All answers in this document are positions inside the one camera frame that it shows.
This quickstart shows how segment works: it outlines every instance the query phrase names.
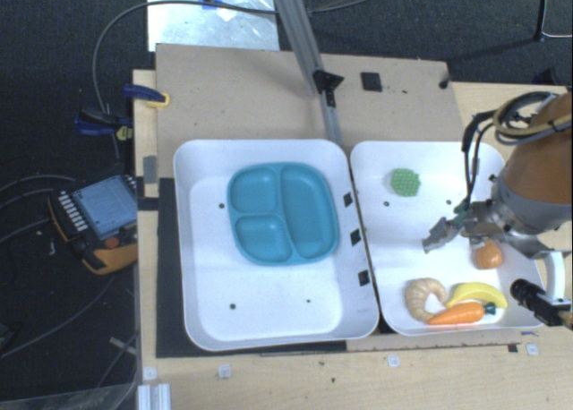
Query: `yellow banana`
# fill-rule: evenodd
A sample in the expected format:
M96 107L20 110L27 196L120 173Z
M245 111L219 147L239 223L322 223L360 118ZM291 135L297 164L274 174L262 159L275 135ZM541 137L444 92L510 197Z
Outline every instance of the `yellow banana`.
M458 302L468 299L484 300L493 302L497 308L507 308L508 301L505 296L495 287L485 283L464 283L456 287L454 294L446 302L446 306L451 308Z

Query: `multimeter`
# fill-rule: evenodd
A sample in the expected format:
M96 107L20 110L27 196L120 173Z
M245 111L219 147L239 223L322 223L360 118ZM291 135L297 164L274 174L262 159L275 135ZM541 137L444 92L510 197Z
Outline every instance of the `multimeter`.
M55 189L48 208L54 225L74 254L97 275L137 260L135 180L112 168L95 179Z

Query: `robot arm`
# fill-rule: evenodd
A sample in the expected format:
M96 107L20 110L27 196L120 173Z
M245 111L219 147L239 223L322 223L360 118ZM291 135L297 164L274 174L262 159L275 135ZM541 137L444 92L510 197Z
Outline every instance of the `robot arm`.
M517 111L547 98L547 103L533 117ZM492 195L487 201L471 202L469 146L477 126L492 119L496 138L516 145L511 157L497 177L492 177ZM517 122L527 126L518 126ZM481 135L476 142L479 148ZM569 252L556 252L537 236L571 220L571 93L559 97L550 93L533 93L515 98L495 112L481 113L466 129L462 150L466 153L468 195L454 212L453 219L441 218L423 240L426 252L439 248L461 234L472 243L493 239L507 243L529 259L545 260L549 284L545 291L523 280L516 281L512 295L548 325L571 325L563 297L565 272L562 259Z

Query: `black floor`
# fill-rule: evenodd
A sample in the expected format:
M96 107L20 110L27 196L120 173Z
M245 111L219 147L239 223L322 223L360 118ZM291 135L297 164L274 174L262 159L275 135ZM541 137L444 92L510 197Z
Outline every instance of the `black floor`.
M0 186L35 174L84 177L113 163L110 140L79 137L73 119L79 106L97 106L90 65L98 34L116 14L142 1L0 0ZM305 0L310 8L334 1ZM549 0L547 31L571 32L571 1ZM538 5L376 0L315 14L312 25L323 52L443 60L455 81L530 83L551 69L556 82L571 84L571 39L533 41ZM282 33L281 45L287 45ZM112 112L128 113L121 86L132 69L152 65L145 13L135 13L112 29L101 49L99 79ZM0 192L0 205L52 186L58 182L15 186ZM45 198L0 209L0 239L45 218ZM51 226L14 237L0 244L0 323L19 328L13 341L18 347L69 319L108 281L92 276ZM133 273L127 269L73 323L0 358L0 401L95 387L117 354L110 337L126 340L134 329ZM128 354L122 357L104 384L129 381L133 364Z

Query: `orange carrot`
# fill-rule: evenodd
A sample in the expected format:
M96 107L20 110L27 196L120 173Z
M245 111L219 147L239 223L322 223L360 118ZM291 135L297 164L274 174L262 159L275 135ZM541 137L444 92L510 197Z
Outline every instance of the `orange carrot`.
M465 324L478 322L485 315L483 305L478 302L458 303L428 320L428 324Z

